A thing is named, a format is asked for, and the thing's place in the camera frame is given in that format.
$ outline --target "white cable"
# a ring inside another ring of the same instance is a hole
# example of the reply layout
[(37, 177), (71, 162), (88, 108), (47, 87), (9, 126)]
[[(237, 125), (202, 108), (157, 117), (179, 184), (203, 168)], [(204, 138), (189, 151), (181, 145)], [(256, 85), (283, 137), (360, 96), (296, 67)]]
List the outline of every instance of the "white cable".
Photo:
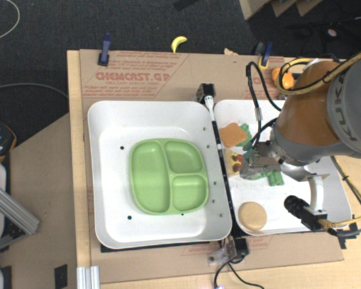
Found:
[(10, 4), (12, 4), (15, 7), (15, 9), (17, 11), (17, 21), (16, 21), (16, 23), (13, 25), (13, 27), (11, 29), (9, 29), (6, 33), (0, 35), (0, 39), (2, 37), (5, 37), (7, 34), (11, 33), (17, 27), (17, 25), (19, 24), (19, 21), (20, 21), (20, 10), (17, 7), (17, 5), (11, 0), (3, 0), (3, 1), (9, 2)]

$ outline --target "yellow toy banana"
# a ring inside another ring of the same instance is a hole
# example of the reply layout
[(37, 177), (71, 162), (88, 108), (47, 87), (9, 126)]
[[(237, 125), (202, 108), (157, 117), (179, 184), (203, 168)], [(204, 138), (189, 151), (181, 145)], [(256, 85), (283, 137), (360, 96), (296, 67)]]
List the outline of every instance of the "yellow toy banana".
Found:
[(178, 45), (184, 43), (185, 41), (187, 41), (187, 38), (184, 36), (176, 37), (175, 39), (173, 39), (173, 41), (171, 43), (171, 50), (173, 52), (176, 52)]

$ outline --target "green plate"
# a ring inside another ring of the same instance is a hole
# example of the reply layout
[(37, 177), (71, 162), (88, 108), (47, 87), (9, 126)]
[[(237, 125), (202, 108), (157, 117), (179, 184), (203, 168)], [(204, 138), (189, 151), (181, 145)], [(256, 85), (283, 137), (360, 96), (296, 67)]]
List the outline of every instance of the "green plate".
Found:
[(206, 165), (197, 146), (189, 141), (140, 141), (132, 148), (129, 168), (135, 202), (147, 213), (182, 214), (207, 201)]

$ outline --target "beige round disc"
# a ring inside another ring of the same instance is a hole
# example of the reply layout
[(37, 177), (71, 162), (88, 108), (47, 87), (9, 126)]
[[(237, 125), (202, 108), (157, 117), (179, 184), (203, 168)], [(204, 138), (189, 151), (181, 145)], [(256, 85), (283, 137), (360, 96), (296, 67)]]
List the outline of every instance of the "beige round disc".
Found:
[(267, 221), (266, 211), (262, 205), (257, 202), (245, 202), (238, 211), (239, 221), (247, 229), (261, 230)]

